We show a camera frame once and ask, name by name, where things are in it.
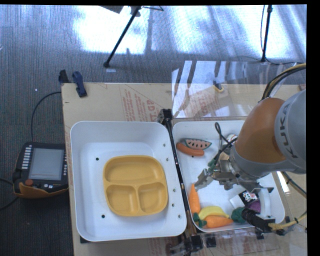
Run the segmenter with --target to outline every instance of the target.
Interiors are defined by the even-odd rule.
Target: orange carrot
[[[194,213],[198,214],[200,212],[200,200],[194,183],[192,183],[189,192],[189,205],[192,216],[194,215]]]
[[[218,228],[234,222],[231,218],[215,215],[209,215],[204,220],[206,221],[206,228]]]

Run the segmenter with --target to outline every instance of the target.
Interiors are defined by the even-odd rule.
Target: yellow divided plate
[[[108,206],[120,216],[156,214],[168,203],[164,169],[151,156],[111,158],[104,165],[103,186]]]

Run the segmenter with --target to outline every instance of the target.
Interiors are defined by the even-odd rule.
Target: watermelon
[[[185,138],[184,143],[188,148],[194,150],[205,150],[211,146],[211,142],[198,138]]]

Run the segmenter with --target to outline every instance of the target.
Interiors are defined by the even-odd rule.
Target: toy sausage
[[[178,142],[175,146],[177,150],[190,156],[202,157],[205,154],[205,152],[202,149],[193,149],[193,148],[187,147],[181,142]]]

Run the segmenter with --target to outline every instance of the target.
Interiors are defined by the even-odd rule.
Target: toy banana
[[[200,220],[204,220],[207,216],[214,215],[214,216],[224,216],[229,218],[229,215],[222,210],[219,206],[206,206],[202,208],[199,212]]]

